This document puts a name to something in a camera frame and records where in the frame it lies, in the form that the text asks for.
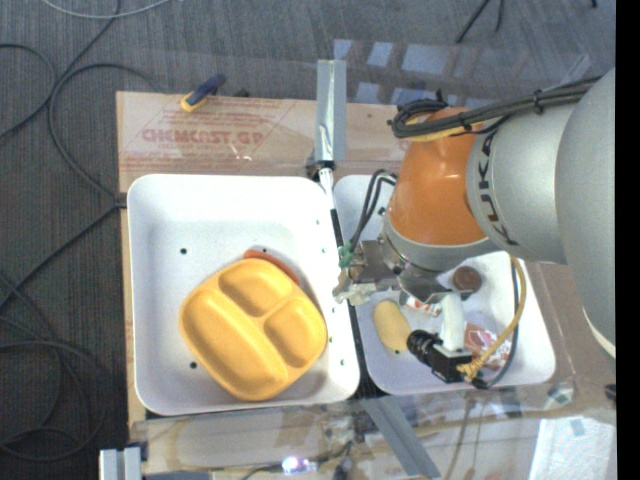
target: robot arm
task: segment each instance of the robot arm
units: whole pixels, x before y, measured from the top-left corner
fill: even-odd
[[[346,268],[343,281],[388,287],[387,277],[433,302],[451,294],[438,275],[469,257],[567,264],[615,358],[615,70],[526,101],[439,109],[422,123],[420,102],[401,108],[393,131],[412,144],[378,240],[355,247],[360,278]]]

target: cream colored object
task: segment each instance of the cream colored object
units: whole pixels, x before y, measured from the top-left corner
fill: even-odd
[[[373,323],[385,347],[395,351],[407,350],[411,328],[395,302],[380,302],[373,310]]]

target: black connector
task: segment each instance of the black connector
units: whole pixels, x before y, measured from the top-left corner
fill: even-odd
[[[127,209],[127,193],[126,192],[118,192],[116,194],[115,206],[116,208],[120,208],[121,210]]]
[[[437,334],[423,330],[413,331],[407,338],[407,348],[421,363],[431,367],[431,372],[447,384],[462,382],[464,377],[457,366],[471,362],[471,352],[450,352],[442,347]]]
[[[238,89],[233,93],[234,98],[248,98],[250,96],[249,91],[247,91],[244,87]]]

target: small round brown object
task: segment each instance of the small round brown object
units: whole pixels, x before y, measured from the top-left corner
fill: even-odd
[[[460,291],[477,292],[482,286],[482,277],[473,267],[462,266],[453,273],[453,286]]]

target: yellow cable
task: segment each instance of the yellow cable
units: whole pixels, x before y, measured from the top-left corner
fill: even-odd
[[[493,343],[493,345],[491,345],[487,350],[485,350],[482,353],[482,355],[477,359],[474,359],[473,361],[467,364],[459,364],[456,367],[456,369],[460,373],[464,374],[465,380],[467,382],[471,382],[475,378],[475,376],[478,375],[480,368],[484,366],[484,364],[487,362],[489,357],[491,357],[491,355],[496,350],[498,350],[498,347],[502,345],[504,340],[506,340],[509,337],[509,335],[514,331],[514,329],[516,328],[516,325],[518,325],[518,322],[520,321],[520,317],[522,316],[524,303],[527,298],[527,282],[524,277],[524,270],[522,269],[522,266],[520,265],[520,262],[518,261],[518,259],[513,256],[509,256],[509,257],[511,259],[511,264],[516,269],[516,272],[518,274],[518,280],[520,283],[520,297],[518,299],[518,307],[516,308],[516,312],[515,312],[515,315],[513,316],[513,319],[511,320],[509,325],[506,327],[506,329],[502,332],[502,334],[498,336],[498,339]]]

